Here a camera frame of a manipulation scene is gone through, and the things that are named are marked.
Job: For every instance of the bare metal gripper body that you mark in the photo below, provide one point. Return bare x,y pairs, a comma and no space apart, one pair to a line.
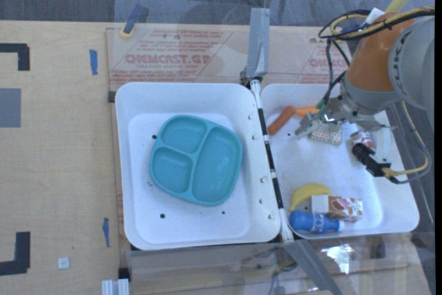
345,112

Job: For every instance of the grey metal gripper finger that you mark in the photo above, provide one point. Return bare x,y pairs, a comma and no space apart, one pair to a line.
305,124

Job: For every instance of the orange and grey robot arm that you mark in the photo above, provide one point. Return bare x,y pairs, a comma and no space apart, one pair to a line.
380,58

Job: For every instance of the orange carrot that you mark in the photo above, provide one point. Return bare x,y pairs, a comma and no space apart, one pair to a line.
305,111

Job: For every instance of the orange-red sausage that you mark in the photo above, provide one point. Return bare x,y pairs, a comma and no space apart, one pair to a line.
280,121

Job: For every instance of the white packet with red pattern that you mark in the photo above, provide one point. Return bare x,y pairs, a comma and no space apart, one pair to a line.
328,136

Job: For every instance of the small red and white can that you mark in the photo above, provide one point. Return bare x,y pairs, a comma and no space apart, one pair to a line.
364,139

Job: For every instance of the white plastic tray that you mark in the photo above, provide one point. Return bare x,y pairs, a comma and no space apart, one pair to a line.
145,183
321,166

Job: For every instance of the yellow banana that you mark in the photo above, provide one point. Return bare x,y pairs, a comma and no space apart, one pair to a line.
307,190

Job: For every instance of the white and brown carton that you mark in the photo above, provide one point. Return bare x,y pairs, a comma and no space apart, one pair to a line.
342,207

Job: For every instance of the blue and white bottle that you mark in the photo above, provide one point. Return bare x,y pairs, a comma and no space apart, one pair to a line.
310,221

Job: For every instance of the blue divided plate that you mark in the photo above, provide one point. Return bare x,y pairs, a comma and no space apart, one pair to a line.
197,159

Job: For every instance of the brown cardboard board red print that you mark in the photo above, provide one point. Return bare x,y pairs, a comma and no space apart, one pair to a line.
179,55

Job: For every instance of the black cylinder on white bracket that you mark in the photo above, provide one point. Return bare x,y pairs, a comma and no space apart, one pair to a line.
367,155

